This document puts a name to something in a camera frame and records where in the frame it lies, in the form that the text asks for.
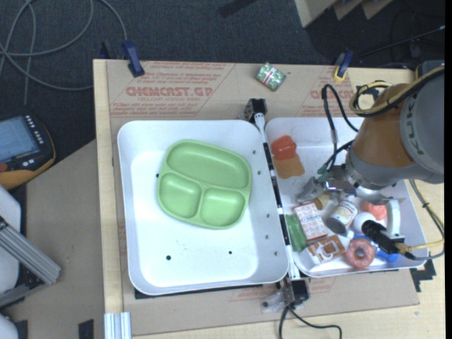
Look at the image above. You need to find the white plastic tray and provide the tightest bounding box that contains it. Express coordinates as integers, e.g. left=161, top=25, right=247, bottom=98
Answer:
left=117, top=119, right=291, bottom=297
left=263, top=116, right=429, bottom=279

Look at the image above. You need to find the thin black and white rod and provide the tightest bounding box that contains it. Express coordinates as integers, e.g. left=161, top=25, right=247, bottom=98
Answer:
left=254, top=112, right=302, bottom=279

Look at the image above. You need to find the white round ball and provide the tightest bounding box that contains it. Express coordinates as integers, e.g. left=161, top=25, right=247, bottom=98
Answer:
left=352, top=210, right=377, bottom=233

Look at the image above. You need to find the blue plastic toy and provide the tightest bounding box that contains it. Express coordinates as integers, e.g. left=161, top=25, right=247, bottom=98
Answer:
left=352, top=234, right=400, bottom=264

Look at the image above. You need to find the brown and white carton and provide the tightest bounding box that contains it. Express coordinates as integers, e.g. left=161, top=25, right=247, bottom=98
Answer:
left=299, top=234, right=347, bottom=266

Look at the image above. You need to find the small tan cylinder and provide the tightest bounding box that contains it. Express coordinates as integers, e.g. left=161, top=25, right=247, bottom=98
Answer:
left=314, top=191, right=333, bottom=211

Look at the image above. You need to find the pink toy food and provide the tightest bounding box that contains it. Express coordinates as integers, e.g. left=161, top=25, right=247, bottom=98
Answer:
left=363, top=201, right=388, bottom=222

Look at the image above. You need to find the white can with orange print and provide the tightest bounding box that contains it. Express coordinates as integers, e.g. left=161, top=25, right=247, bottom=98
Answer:
left=325, top=198, right=359, bottom=234

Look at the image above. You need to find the green and white patterned packet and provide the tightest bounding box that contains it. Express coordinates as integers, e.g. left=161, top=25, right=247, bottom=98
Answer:
left=256, top=61, right=287, bottom=93

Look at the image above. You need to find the pink doughnut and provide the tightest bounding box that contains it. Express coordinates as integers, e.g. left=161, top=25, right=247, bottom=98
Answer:
left=345, top=238, right=376, bottom=269

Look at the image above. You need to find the black cylinder on white bracket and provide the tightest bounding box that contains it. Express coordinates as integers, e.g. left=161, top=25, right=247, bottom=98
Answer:
left=355, top=186, right=406, bottom=254

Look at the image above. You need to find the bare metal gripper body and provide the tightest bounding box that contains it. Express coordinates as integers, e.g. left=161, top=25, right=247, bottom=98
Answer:
left=316, top=164, right=358, bottom=194

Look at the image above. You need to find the orange and white carton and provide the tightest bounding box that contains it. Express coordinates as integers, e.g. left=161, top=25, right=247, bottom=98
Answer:
left=292, top=202, right=330, bottom=242

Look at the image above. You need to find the green divided plate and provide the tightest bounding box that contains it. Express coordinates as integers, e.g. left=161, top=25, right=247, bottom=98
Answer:
left=156, top=138, right=253, bottom=231

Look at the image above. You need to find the orange bottle with red cap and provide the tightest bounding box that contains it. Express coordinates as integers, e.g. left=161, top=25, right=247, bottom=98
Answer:
left=270, top=135, right=306, bottom=181

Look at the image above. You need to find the brown cardboard board red print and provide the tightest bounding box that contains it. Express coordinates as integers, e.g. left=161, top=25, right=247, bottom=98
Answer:
left=105, top=60, right=422, bottom=337

